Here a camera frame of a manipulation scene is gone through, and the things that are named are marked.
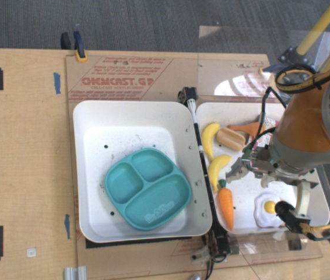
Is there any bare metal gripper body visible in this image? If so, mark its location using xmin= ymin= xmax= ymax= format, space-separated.
xmin=242 ymin=144 xmax=314 ymax=188

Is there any yellow banana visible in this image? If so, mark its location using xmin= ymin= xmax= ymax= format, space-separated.
xmin=201 ymin=122 xmax=222 ymax=161
xmin=208 ymin=153 xmax=233 ymax=193

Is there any tan hot dog bun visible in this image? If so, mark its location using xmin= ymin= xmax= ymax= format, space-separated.
xmin=215 ymin=127 xmax=247 ymax=152

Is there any pink and white packet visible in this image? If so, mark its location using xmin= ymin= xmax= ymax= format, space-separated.
xmin=248 ymin=116 xmax=280 ymax=152

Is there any orange carrot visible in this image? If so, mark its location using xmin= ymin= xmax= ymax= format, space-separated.
xmin=217 ymin=179 xmax=236 ymax=232

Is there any white plastic tray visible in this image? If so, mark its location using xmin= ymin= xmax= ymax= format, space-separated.
xmin=72 ymin=99 xmax=213 ymax=243
xmin=195 ymin=101 xmax=330 ymax=236

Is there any orange pizza slice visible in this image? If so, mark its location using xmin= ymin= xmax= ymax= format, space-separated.
xmin=227 ymin=121 xmax=266 ymax=137

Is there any thin black and white rod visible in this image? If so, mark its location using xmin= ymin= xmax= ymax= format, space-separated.
xmin=186 ymin=97 xmax=222 ymax=230

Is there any white fried egg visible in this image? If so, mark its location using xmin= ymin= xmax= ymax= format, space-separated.
xmin=253 ymin=192 xmax=289 ymax=229

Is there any teal divided plate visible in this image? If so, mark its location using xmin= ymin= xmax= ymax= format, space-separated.
xmin=104 ymin=147 xmax=193 ymax=232

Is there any brown cardboard board red print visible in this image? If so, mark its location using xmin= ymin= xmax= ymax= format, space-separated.
xmin=65 ymin=50 xmax=330 ymax=280

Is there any black cylinder on white bracket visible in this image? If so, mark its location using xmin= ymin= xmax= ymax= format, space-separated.
xmin=274 ymin=180 xmax=320 ymax=235

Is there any black block with thin wires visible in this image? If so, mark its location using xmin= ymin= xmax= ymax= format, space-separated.
xmin=208 ymin=229 xmax=232 ymax=257
xmin=177 ymin=86 xmax=199 ymax=104

